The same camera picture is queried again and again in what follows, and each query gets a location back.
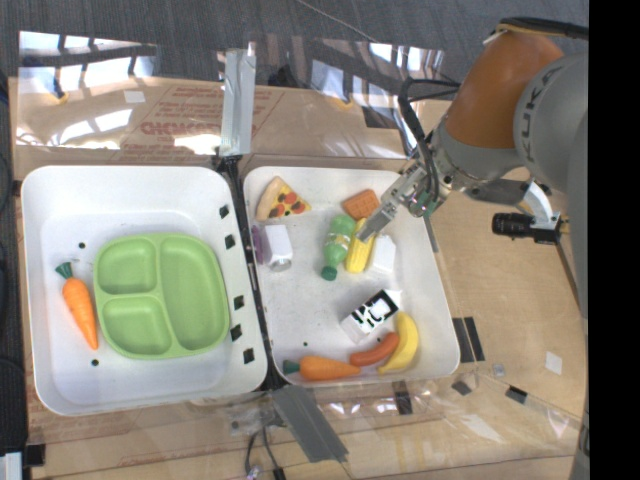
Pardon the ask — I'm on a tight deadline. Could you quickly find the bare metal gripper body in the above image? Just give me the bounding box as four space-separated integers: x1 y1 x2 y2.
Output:
381 154 455 218

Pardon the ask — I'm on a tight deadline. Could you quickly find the brown cardboard board red print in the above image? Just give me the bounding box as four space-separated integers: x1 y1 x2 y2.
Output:
7 75 589 480

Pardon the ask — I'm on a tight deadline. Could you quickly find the green divided plate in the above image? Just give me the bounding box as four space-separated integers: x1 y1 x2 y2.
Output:
92 232 232 361

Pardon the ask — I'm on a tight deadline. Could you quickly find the orange-red sausage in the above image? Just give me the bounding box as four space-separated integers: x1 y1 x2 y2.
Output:
348 331 401 368

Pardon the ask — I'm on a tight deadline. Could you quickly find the orange waffle biscuit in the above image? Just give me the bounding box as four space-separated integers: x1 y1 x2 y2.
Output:
342 188 382 221

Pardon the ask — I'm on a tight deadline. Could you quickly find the pizza slice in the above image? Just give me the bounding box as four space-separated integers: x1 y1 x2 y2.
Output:
255 175 313 223

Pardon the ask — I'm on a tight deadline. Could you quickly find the orange carrot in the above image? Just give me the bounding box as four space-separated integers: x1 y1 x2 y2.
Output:
54 261 100 352
282 355 362 383

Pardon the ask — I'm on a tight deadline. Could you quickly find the black and white carton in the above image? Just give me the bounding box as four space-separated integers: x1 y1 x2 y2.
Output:
339 288 403 345

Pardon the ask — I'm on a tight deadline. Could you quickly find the yellow corn cob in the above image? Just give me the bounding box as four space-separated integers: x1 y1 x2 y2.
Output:
344 217 377 275

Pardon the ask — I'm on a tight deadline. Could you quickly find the green bottle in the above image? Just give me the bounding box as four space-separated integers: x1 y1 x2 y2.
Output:
319 213 358 283

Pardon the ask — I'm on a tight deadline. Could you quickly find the white plastic tray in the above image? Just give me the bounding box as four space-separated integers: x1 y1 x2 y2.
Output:
20 164 269 417
242 165 462 390

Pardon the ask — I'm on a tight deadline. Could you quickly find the black cylinder on white bracket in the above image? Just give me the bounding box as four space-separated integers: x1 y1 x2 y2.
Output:
491 180 569 245

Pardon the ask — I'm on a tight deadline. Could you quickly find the yellow banana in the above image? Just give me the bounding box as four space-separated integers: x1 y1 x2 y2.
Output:
376 310 421 375

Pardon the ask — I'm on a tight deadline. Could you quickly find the white can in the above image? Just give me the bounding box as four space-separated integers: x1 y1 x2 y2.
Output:
263 223 295 273

